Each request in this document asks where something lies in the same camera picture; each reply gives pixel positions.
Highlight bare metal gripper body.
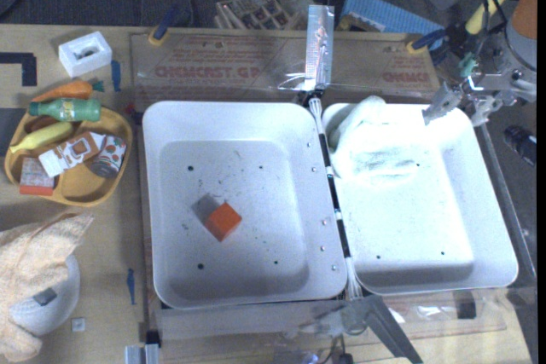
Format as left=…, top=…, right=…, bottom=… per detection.
left=460, top=66, right=537, bottom=107

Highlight white cloth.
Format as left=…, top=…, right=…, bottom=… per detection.
left=325, top=94, right=428, bottom=185

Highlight white plastic tray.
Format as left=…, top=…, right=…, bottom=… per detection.
left=321, top=101, right=520, bottom=297
left=141, top=99, right=349, bottom=310

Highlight thin black and white rod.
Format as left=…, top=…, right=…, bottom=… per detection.
left=307, top=95, right=364, bottom=300

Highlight brown cardboard board red print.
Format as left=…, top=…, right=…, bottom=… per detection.
left=129, top=28, right=509, bottom=349

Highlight orange cube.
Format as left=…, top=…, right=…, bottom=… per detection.
left=203, top=201, right=243, bottom=243

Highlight small printed can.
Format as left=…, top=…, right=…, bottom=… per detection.
left=88, top=134, right=128, bottom=179

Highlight white foam block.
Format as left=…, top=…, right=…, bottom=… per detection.
left=57, top=30, right=113, bottom=79

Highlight yellow divided plate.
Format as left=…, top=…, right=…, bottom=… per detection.
left=3, top=103, right=134, bottom=208

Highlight green bottle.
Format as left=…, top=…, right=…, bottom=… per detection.
left=28, top=97, right=102, bottom=123

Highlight orange carrot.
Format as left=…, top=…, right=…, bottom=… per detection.
left=31, top=79, right=106, bottom=104

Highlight white and brown carton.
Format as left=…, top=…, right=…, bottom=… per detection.
left=38, top=130, right=107, bottom=179

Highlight yellow banana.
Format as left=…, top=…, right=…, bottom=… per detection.
left=9, top=120, right=76, bottom=155

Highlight orange and white packet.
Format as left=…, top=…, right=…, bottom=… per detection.
left=18, top=156, right=57, bottom=198

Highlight white bowl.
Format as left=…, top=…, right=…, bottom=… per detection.
left=8, top=252, right=82, bottom=338

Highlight beige towel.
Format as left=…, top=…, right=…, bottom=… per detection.
left=0, top=211, right=96, bottom=364

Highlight black cylinder on white bracket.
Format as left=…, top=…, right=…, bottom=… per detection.
left=502, top=124, right=537, bottom=168

